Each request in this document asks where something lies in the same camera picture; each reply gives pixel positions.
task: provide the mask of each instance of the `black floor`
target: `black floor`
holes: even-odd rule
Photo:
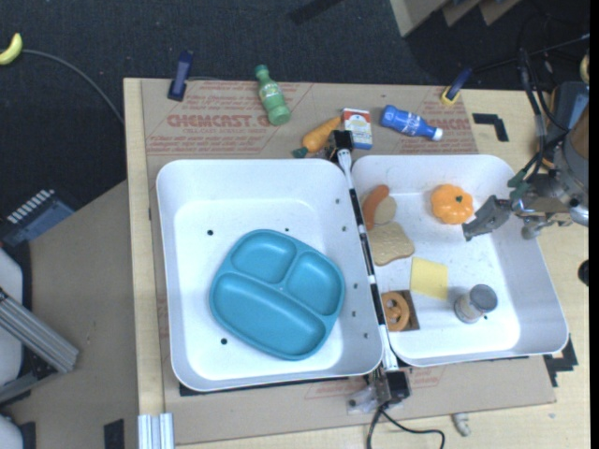
[[[0,0],[0,48],[15,32],[25,48],[84,71],[123,112],[125,77],[172,78],[192,50],[192,74],[251,80],[265,63],[280,81],[447,85],[466,65],[512,59],[590,32],[590,0],[524,0],[487,26],[477,9],[448,28],[436,12],[403,38],[388,0],[344,0],[306,22],[314,0]],[[578,80],[589,40],[535,57],[547,89]],[[518,89],[513,63],[466,85]],[[124,130],[82,77],[22,55],[0,66],[0,215],[42,188],[79,204],[126,177]]]

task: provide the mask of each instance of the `blue divided plate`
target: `blue divided plate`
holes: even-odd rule
[[[268,229],[239,239],[216,272],[216,320],[270,355],[300,360],[325,343],[343,305],[343,275],[311,246]]]

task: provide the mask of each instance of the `yellow square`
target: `yellow square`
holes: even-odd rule
[[[422,258],[412,258],[410,291],[447,299],[447,266]]]

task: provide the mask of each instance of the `yellow banana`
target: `yellow banana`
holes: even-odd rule
[[[21,34],[15,34],[8,48],[0,53],[0,65],[8,65],[21,54],[22,38]]]

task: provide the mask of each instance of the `blue bottle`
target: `blue bottle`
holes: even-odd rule
[[[396,109],[393,105],[387,105],[381,115],[380,124],[387,128],[403,133],[408,137],[425,137],[432,141],[439,141],[443,136],[441,128],[429,126],[422,117]]]

